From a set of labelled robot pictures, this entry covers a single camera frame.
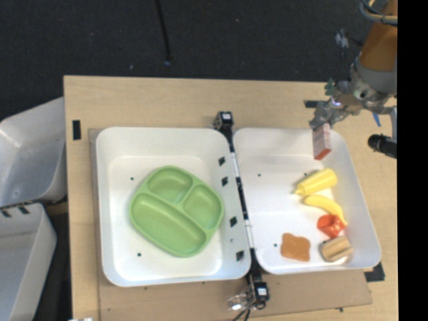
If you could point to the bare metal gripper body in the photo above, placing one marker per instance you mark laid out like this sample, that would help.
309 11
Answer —
354 100

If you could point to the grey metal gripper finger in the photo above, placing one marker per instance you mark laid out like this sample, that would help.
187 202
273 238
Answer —
337 116
319 115

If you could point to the white and orange carton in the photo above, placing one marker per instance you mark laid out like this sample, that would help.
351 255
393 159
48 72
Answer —
322 142

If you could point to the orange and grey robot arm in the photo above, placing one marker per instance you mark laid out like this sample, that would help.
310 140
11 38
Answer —
379 45

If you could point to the yellow squeeze bottle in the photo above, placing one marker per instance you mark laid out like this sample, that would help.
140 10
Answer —
319 180

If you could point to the yellow banana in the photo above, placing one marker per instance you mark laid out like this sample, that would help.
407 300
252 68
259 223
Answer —
327 204

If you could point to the white plastic tray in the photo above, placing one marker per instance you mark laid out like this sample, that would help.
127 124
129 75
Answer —
160 273
267 206

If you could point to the thin black and white rod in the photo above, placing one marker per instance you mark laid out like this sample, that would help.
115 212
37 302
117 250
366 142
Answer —
241 192

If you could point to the tan bread roll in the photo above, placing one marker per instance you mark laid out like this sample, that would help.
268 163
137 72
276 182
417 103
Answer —
337 248

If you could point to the orange-brown biscuit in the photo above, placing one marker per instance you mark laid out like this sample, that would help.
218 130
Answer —
295 247

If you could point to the green divided plate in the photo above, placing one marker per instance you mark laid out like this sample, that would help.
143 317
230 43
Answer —
167 219

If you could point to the black cylinder on white bracket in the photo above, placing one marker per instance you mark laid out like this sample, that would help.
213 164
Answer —
381 143

